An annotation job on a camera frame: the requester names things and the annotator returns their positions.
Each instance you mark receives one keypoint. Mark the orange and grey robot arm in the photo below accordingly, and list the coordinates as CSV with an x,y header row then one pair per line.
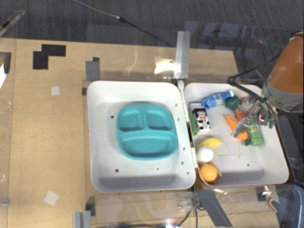
x,y
286,72

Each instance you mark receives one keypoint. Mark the blue divided plate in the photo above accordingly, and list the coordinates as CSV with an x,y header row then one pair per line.
x,y
145,141

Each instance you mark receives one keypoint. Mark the white egg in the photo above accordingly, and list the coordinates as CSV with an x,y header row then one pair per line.
x,y
204,154

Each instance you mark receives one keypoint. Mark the green flat packet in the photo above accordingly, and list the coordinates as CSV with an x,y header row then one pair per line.
x,y
192,125

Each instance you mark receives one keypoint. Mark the white plastic tray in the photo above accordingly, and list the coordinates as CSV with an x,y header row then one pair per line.
x,y
104,136
237,165

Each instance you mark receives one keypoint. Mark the small orange carrot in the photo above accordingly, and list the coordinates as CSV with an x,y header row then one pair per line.
x,y
238,115

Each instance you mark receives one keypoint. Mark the green bottle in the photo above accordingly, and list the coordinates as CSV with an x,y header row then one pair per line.
x,y
256,134

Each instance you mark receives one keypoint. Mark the cow print carton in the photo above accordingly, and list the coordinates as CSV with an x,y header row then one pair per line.
x,y
202,120

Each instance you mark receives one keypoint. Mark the orange ball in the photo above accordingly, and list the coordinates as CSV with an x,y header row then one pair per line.
x,y
208,173

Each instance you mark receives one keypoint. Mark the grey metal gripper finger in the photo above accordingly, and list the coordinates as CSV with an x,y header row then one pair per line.
x,y
241,126

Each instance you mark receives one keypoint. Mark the blue and white bottle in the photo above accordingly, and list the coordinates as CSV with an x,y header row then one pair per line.
x,y
213,100

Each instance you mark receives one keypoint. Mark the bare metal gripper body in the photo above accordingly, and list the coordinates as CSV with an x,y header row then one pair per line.
x,y
260,114

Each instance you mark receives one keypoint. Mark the yellow lemon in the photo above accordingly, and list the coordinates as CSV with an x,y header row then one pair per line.
x,y
210,142

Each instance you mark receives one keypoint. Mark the dark green toy vegetable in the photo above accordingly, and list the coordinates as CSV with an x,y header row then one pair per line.
x,y
232,102

